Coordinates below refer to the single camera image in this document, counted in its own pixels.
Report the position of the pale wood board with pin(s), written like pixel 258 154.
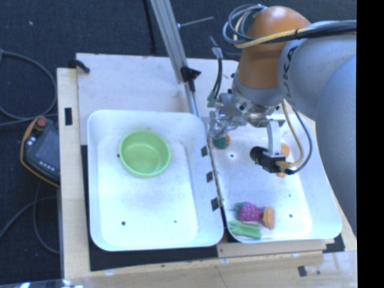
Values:
pixel 132 82

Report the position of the green bowl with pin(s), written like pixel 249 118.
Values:
pixel 144 154

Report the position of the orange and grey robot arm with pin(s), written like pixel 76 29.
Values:
pixel 318 76

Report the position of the thin black and white rod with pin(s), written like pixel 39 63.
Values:
pixel 216 175

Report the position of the green bean bunch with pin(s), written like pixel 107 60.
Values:
pixel 246 229

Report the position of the purple grapes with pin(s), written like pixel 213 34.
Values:
pixel 250 211

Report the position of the orange carrot slice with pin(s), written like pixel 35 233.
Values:
pixel 269 217

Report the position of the orange toy food piece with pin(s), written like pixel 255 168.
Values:
pixel 285 149

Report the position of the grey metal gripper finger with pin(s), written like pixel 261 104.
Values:
pixel 213 127
pixel 228 127

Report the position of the black cylinder on white bracket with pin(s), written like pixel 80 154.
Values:
pixel 267 159

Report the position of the red strawberry with green leaves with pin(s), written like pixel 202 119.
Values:
pixel 221 142

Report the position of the white plastic tray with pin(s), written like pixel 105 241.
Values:
pixel 150 202
pixel 255 184

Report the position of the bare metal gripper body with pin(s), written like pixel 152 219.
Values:
pixel 240 109

